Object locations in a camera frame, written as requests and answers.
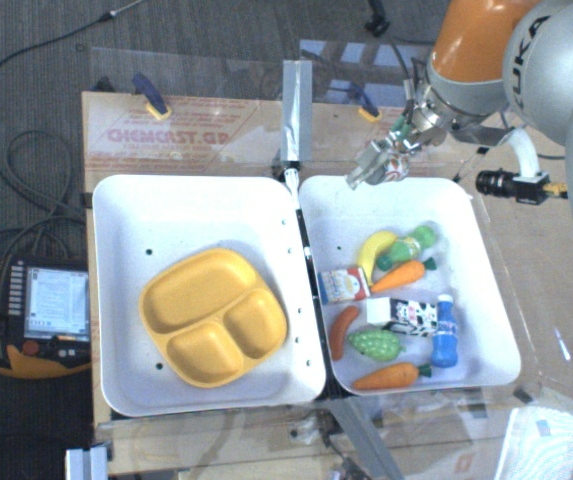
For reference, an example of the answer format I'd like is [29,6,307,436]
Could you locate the blue bottle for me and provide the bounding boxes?
[430,293,460,369]

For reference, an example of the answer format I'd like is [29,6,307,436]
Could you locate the green bottle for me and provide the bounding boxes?
[375,224,439,272]

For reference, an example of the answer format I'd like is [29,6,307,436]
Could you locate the brown cardboard board, red print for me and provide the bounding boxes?
[81,91,573,480]

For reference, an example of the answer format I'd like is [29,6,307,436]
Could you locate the white can with orange print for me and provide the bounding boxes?
[381,150,411,185]

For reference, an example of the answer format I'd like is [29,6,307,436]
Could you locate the black cylinder on white bracket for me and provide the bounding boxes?
[475,126,552,207]

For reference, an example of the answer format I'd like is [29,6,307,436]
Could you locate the yellow divided plate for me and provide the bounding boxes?
[138,247,289,389]

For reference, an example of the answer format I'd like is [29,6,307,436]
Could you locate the orange sausage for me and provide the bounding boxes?
[328,305,362,362]

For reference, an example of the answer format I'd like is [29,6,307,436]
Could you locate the white plastic tray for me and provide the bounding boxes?
[91,173,328,418]
[297,174,523,397]

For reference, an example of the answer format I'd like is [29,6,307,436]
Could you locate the green grapes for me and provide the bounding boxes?
[347,328,407,363]

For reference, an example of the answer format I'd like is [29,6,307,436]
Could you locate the red white and blue carton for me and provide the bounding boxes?
[316,265,372,306]

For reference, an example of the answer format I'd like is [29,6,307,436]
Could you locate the black and white carton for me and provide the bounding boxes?
[365,296,440,339]

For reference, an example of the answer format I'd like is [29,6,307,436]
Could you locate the orange carrot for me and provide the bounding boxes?
[369,256,438,295]
[351,361,433,391]

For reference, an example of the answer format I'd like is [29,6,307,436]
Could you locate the yellow banana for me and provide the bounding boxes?
[356,230,400,286]

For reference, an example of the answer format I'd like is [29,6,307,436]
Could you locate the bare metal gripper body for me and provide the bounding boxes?
[378,98,451,163]

